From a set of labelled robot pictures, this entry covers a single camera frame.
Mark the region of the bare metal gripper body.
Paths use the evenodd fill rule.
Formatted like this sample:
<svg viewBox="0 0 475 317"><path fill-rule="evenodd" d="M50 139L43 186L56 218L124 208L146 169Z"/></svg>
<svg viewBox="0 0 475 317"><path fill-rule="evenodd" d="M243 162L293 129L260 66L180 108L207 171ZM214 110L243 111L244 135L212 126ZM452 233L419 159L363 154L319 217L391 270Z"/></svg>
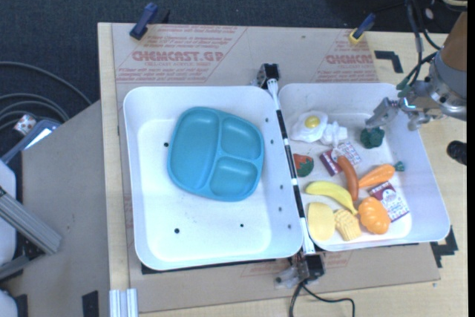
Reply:
<svg viewBox="0 0 475 317"><path fill-rule="evenodd" d="M399 92L399 106L404 112L420 120L452 117L467 120L467 101L445 83L435 79L417 80Z"/></svg>

